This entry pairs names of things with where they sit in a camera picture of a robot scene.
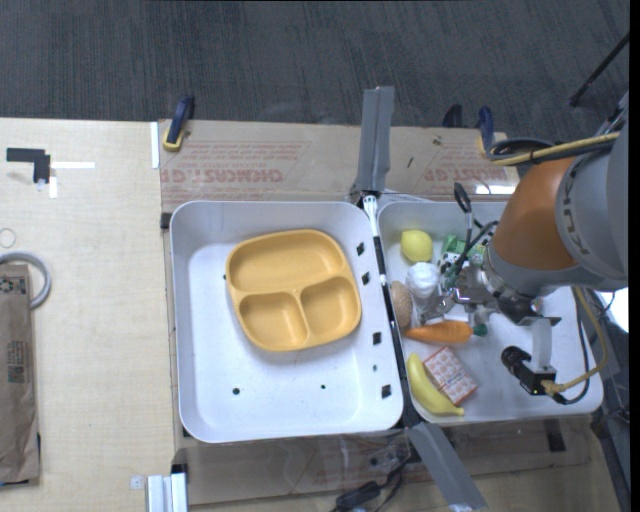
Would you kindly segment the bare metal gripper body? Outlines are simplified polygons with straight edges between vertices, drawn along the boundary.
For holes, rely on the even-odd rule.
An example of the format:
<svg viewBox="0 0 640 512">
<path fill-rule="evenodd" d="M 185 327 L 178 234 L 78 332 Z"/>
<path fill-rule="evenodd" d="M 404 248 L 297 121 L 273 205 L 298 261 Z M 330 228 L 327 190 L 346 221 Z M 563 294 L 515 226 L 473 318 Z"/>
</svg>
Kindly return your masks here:
<svg viewBox="0 0 640 512">
<path fill-rule="evenodd" d="M 483 307 L 511 320 L 520 318 L 520 295 L 501 277 L 491 263 L 471 265 L 459 271 L 454 300 L 465 307 Z"/>
</svg>

